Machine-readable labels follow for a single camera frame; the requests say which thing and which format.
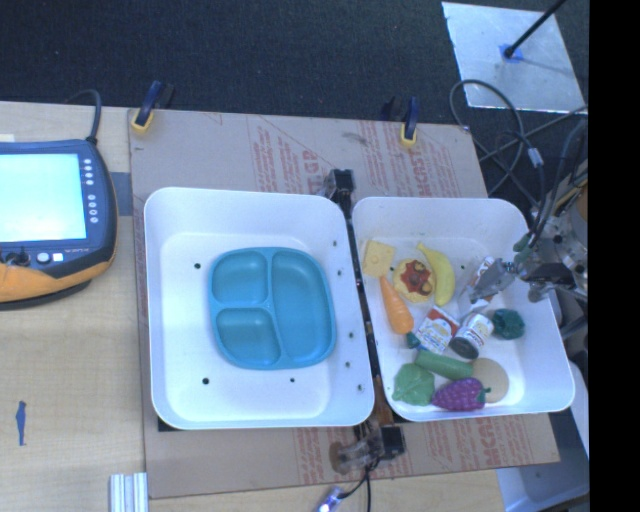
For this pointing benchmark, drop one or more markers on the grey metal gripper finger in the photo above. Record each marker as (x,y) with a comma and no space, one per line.
(484,291)
(500,275)

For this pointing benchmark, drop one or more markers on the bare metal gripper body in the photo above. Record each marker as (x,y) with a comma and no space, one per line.
(562,260)

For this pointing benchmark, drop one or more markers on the small white and red bottle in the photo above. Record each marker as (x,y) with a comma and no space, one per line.
(485,267)

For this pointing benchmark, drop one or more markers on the dark green broccoli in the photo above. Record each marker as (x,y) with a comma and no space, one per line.
(509,324)

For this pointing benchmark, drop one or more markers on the yellow banana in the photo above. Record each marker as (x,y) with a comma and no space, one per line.
(444,275)

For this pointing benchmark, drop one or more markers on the small white and black can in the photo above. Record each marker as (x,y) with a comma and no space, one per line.
(472,336)

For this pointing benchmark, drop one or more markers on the white and orange carton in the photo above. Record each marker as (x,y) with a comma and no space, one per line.
(436,330)

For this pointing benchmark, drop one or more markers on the yellow and red pizza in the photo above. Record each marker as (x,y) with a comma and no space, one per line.
(414,281)

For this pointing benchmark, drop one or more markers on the green cucumber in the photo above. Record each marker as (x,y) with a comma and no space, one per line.
(442,365)

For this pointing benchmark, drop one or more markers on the white plastic tray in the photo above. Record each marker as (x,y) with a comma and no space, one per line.
(180,320)
(535,360)

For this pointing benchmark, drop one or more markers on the tan round biscuit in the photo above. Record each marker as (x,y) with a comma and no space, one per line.
(495,377)

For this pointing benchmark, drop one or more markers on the orange carrot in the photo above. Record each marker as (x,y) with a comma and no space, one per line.
(397,312)

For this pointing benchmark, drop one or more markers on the purple grapes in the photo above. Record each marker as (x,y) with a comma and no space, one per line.
(457,395)

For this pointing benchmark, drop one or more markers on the yellow cheese wedge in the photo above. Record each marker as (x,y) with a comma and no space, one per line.
(376,259)

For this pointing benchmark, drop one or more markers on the light green lettuce leaf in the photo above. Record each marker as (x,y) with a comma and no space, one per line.
(412,385)

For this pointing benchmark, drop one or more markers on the thin black rod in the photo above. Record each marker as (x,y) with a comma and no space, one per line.
(361,295)

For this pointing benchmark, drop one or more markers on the blue divided plate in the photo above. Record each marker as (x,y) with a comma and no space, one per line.
(295,300)

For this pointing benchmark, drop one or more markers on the brown cardboard board red print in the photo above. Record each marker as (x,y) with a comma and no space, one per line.
(210,150)

